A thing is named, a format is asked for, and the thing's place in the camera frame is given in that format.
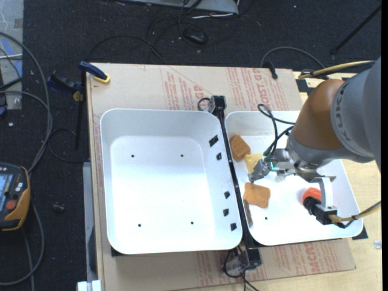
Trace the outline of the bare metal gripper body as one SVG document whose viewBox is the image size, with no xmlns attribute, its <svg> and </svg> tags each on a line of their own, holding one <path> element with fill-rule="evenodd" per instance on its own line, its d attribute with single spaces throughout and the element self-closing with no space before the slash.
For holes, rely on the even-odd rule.
<svg viewBox="0 0 388 291">
<path fill-rule="evenodd" d="M 317 165 L 308 163 L 292 150 L 276 149 L 267 160 L 270 163 L 270 170 L 278 175 L 296 175 L 306 181 L 318 177 Z"/>
</svg>

